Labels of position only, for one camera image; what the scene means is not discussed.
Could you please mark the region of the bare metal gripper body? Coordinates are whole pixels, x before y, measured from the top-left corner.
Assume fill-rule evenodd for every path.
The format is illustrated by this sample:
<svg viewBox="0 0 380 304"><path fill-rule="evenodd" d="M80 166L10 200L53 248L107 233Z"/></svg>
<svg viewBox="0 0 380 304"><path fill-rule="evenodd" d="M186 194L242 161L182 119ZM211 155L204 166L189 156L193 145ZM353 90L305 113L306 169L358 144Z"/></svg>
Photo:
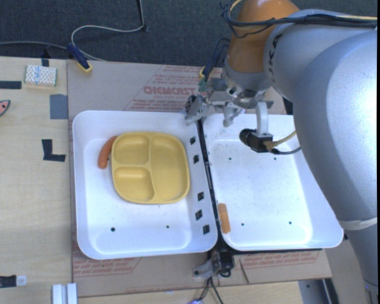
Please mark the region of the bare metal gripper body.
<svg viewBox="0 0 380 304"><path fill-rule="evenodd" d="M271 87L265 77L212 78L205 81L205 103L213 108L252 109Z"/></svg>

